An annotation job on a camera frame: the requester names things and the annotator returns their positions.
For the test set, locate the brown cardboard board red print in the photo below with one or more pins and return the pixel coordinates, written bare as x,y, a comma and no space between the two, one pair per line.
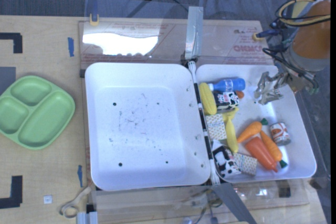
162,34

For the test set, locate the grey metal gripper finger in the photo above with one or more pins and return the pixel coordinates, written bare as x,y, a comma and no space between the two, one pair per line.
270,97
263,84

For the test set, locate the yellow corn cob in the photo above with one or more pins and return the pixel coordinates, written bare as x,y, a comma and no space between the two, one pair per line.
207,99

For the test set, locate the orange carrot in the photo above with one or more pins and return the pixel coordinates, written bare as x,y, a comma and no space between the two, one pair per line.
271,148
250,130

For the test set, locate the blue plastic bottle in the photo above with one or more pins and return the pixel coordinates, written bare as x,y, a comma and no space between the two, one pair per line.
231,85

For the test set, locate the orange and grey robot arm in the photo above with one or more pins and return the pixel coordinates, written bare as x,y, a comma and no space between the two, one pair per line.
311,34

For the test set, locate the white plastic tray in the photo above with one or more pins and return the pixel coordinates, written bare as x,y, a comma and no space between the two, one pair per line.
141,126
296,160

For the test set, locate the cow print carton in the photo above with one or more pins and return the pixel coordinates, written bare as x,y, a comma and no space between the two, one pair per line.
227,101
224,162

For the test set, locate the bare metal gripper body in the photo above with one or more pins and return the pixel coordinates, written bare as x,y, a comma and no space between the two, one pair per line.
294,80

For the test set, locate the yellow banana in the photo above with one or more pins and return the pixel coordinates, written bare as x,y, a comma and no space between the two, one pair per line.
231,131

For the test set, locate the white carton orange pattern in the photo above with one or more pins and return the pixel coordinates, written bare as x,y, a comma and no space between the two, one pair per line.
246,164
215,127

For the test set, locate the orange and white can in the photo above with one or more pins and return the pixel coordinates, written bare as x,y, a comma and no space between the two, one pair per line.
280,133

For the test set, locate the green divided plate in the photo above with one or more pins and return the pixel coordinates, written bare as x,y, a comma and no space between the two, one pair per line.
36,112

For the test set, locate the small orange round toy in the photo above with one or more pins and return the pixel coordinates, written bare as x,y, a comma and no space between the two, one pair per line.
240,94

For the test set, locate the orange bottle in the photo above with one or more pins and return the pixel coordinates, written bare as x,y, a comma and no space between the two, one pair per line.
260,152

